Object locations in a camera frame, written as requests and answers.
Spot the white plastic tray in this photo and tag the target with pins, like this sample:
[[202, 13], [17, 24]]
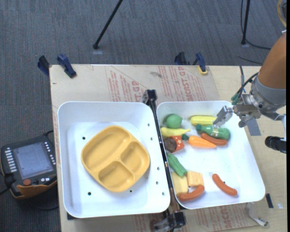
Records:
[[232, 161], [75, 202]]

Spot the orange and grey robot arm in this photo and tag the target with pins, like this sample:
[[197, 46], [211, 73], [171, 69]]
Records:
[[273, 66]]

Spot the yellow banana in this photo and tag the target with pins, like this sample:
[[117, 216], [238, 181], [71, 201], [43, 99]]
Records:
[[172, 131]]

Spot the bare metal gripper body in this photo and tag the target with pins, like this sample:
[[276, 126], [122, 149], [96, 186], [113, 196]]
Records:
[[247, 109]]

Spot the green ridged vegetable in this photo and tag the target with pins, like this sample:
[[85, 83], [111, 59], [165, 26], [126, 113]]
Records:
[[177, 165]]

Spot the brown cardboard board red print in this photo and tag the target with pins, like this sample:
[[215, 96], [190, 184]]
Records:
[[125, 83]]

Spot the green lime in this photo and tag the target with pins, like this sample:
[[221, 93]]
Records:
[[174, 121]]

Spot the yellow cheese block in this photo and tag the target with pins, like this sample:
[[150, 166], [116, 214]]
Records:
[[195, 179]]

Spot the yellow divided plate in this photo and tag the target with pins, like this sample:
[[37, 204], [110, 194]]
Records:
[[106, 149]]

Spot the red can with yellow star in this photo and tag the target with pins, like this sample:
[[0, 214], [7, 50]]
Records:
[[177, 142]]

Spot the pale yellow wedge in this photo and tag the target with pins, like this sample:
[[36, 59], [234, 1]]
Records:
[[180, 185]]

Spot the yellow corn cob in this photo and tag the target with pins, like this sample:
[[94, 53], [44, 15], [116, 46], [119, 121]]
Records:
[[201, 120]]

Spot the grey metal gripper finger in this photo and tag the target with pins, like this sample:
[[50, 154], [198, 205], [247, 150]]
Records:
[[222, 116], [244, 121]]

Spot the orange carrot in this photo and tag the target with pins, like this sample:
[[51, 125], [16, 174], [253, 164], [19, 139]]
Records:
[[199, 142]]

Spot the orange sausage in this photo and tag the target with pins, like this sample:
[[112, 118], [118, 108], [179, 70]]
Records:
[[223, 184], [192, 194], [217, 141]]

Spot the green bottle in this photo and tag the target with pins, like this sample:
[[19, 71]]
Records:
[[220, 133]]

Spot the black cylinder on white bracket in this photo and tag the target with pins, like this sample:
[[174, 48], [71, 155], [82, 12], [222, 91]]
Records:
[[275, 143]]

